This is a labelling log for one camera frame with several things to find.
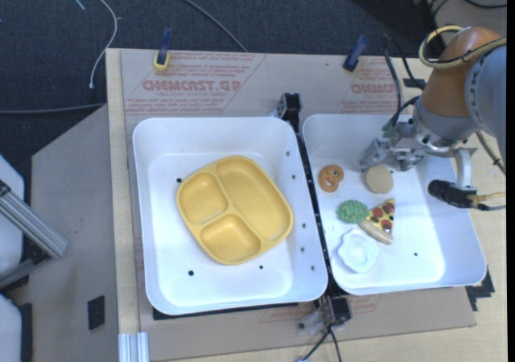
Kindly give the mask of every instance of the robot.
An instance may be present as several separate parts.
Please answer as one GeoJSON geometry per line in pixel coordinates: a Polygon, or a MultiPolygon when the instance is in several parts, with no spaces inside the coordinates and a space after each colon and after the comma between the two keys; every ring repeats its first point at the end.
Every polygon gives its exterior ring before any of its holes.
{"type": "Polygon", "coordinates": [[[406,102],[374,138],[360,160],[361,171],[394,155],[401,171],[408,171],[428,156],[455,158],[456,183],[433,180],[431,195],[459,208],[491,210],[470,186],[474,150],[465,149],[468,138],[481,132],[492,135],[501,156],[495,161],[505,173],[506,164],[506,38],[483,27],[445,26],[422,42],[419,59],[433,68],[420,97],[406,102]],[[444,32],[454,33],[437,60],[426,57],[429,42],[444,32]],[[399,113],[413,105],[409,121],[399,113]]]}

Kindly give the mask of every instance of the brown donut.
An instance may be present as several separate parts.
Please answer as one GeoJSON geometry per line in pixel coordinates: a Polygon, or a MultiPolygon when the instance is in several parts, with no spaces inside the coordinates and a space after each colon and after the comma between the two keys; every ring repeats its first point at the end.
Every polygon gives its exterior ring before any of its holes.
{"type": "Polygon", "coordinates": [[[319,173],[319,185],[327,192],[334,192],[338,189],[338,186],[343,179],[344,170],[338,165],[328,165],[319,173]]]}

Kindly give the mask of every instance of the yellow divided plate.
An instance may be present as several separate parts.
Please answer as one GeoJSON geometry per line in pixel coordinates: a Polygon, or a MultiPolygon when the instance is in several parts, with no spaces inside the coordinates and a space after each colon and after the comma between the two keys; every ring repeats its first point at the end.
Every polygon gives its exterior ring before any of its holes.
{"type": "Polygon", "coordinates": [[[215,161],[186,178],[177,207],[205,252],[225,265],[257,257],[293,227],[290,205],[267,173],[250,158],[215,161]]]}

